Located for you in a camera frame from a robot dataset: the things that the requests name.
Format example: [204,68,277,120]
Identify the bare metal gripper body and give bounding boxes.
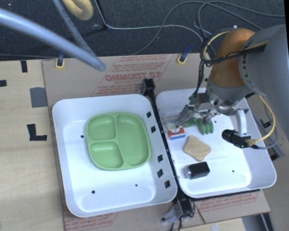
[188,89,239,120]

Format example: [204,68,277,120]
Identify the green toy vegetable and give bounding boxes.
[182,115,215,137]

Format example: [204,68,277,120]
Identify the white and yellow packet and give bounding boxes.
[162,114,181,130]

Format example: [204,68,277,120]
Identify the red white blue carton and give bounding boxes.
[166,124,187,141]

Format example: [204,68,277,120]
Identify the tan toy bread slice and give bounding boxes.
[182,133,212,163]

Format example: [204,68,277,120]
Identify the white plastic tray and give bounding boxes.
[51,89,180,220]
[154,80,279,202]

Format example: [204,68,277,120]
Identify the green divided plate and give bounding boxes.
[84,109,153,173]

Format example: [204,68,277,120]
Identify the brown cardboard board red print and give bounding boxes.
[41,39,273,231]

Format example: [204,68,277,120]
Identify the black cylinder on white bracket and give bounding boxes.
[219,109,253,151]

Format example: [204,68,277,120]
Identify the black block with wires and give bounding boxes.
[140,77,157,97]
[176,198,196,218]

